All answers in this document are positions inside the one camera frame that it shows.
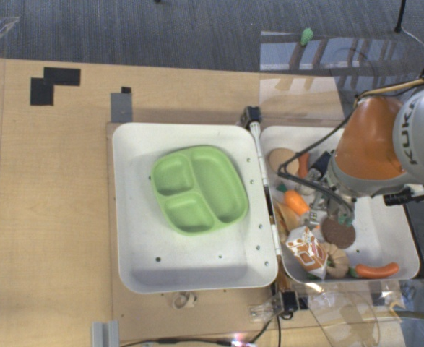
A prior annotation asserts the dark blue packet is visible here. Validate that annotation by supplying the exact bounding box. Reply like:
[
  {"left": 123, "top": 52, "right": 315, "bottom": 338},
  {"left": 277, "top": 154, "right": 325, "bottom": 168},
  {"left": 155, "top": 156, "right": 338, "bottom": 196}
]
[{"left": 309, "top": 151, "right": 334, "bottom": 174}]

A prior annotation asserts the white plastic tray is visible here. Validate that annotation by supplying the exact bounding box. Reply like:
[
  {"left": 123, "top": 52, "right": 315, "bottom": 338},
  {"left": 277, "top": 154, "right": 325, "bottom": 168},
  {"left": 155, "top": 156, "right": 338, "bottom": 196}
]
[
  {"left": 260, "top": 125, "right": 421, "bottom": 283},
  {"left": 111, "top": 122, "right": 280, "bottom": 295}
]

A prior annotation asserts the thin black and white rod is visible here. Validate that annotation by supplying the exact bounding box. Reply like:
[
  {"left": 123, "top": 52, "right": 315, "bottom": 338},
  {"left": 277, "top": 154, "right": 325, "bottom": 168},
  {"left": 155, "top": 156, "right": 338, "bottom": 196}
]
[{"left": 249, "top": 121, "right": 282, "bottom": 256}]

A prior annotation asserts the long orange carrot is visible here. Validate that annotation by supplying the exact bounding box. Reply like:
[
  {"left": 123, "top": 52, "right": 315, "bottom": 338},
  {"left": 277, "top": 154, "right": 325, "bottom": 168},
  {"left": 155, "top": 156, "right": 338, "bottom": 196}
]
[{"left": 348, "top": 262, "right": 401, "bottom": 280}]

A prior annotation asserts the black cylinder on white bracket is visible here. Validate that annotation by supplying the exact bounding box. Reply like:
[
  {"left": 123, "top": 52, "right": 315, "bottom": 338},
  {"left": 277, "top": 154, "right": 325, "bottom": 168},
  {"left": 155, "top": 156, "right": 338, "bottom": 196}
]
[{"left": 383, "top": 184, "right": 424, "bottom": 207}]

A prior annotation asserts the tan bread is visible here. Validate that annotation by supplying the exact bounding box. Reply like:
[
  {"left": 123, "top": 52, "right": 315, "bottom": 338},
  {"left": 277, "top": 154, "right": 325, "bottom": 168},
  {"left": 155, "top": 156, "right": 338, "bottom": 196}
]
[{"left": 273, "top": 202, "right": 301, "bottom": 236}]

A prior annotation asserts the black block with wires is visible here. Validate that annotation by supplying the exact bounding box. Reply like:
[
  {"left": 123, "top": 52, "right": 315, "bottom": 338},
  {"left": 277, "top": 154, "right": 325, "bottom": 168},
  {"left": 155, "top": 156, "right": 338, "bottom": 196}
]
[
  {"left": 243, "top": 106, "right": 263, "bottom": 124},
  {"left": 281, "top": 291, "right": 300, "bottom": 313}
]

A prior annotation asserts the green divided plate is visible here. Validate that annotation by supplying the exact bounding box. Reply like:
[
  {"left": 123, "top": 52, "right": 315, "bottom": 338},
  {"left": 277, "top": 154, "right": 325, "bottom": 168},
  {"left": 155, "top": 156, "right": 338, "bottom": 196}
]
[{"left": 150, "top": 145, "right": 251, "bottom": 237}]

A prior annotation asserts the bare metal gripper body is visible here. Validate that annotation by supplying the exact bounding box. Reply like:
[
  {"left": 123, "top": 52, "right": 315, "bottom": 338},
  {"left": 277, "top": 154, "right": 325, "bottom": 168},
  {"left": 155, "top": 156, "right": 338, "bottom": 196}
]
[{"left": 309, "top": 173, "right": 357, "bottom": 224}]

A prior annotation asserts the white and orange carton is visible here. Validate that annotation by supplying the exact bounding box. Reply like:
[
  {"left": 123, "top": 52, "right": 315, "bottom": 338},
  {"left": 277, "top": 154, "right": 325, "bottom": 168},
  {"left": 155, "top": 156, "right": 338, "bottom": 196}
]
[{"left": 285, "top": 226, "right": 330, "bottom": 280}]

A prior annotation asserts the tan round biscuit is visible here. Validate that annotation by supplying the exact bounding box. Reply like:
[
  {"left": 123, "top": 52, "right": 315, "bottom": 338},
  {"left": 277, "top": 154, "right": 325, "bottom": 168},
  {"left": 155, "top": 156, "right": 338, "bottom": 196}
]
[{"left": 268, "top": 147, "right": 301, "bottom": 175}]

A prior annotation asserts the brown round biscuit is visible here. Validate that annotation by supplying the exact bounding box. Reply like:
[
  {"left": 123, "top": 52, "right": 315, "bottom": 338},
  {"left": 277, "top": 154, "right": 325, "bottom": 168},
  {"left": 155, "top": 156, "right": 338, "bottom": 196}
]
[{"left": 321, "top": 215, "right": 357, "bottom": 250}]

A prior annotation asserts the orange sausage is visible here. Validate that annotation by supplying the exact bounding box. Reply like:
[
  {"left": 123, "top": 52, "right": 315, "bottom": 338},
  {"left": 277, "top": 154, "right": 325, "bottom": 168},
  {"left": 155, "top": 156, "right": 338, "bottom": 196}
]
[{"left": 297, "top": 153, "right": 311, "bottom": 179}]

